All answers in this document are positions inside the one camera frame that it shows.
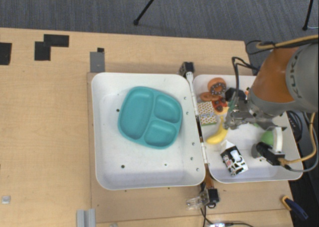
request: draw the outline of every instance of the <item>green object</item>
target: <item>green object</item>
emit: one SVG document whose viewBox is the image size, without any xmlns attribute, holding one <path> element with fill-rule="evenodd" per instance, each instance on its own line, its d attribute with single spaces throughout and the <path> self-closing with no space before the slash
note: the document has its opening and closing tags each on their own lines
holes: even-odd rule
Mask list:
<svg viewBox="0 0 319 227">
<path fill-rule="evenodd" d="M 260 138 L 261 142 L 264 142 L 267 145 L 273 146 L 274 145 L 274 135 L 272 131 L 266 131 Z"/>
<path fill-rule="evenodd" d="M 148 87 L 134 87 L 121 107 L 118 128 L 135 143 L 163 149 L 179 133 L 182 108 L 173 97 Z"/>
</svg>

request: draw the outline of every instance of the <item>wooden table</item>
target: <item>wooden table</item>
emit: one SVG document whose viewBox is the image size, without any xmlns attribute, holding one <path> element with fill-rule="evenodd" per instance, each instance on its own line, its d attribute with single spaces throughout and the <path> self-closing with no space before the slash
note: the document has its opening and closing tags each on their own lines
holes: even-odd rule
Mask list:
<svg viewBox="0 0 319 227">
<path fill-rule="evenodd" d="M 34 61 L 34 42 L 43 41 L 44 34 L 69 35 L 70 45 L 52 47 L 51 61 Z M 128 201 L 126 208 L 119 208 L 118 203 L 125 198 L 124 191 L 118 195 L 106 191 L 109 204 L 94 205 L 89 56 L 98 47 L 104 48 L 108 72 L 169 74 L 176 73 L 183 61 L 192 61 L 196 75 L 233 74 L 230 57 L 248 60 L 243 42 L 9 28 L 0 28 L 0 42 L 12 43 L 10 65 L 0 66 L 0 196 L 11 196 L 10 204 L 0 204 L 0 226 L 71 227 L 76 226 L 78 209 L 95 208 L 100 216 L 104 207 L 113 210 L 114 219 L 99 223 L 97 217 L 98 227 L 112 222 L 119 227 L 202 225 L 198 211 L 186 211 L 180 204 L 188 188 L 171 188 L 169 195 L 161 193 L 166 188 L 130 191 L 138 200 Z M 242 69 L 240 74 L 251 73 Z M 215 185 L 221 202 L 208 211 L 210 220 L 243 221 L 255 227 L 293 226 L 280 202 L 283 195 L 291 197 L 287 181 Z M 143 208 L 152 196 L 163 201 L 176 198 L 170 204 L 175 210 L 167 215 L 150 205 L 148 217 L 135 217 L 132 212 Z"/>
</svg>

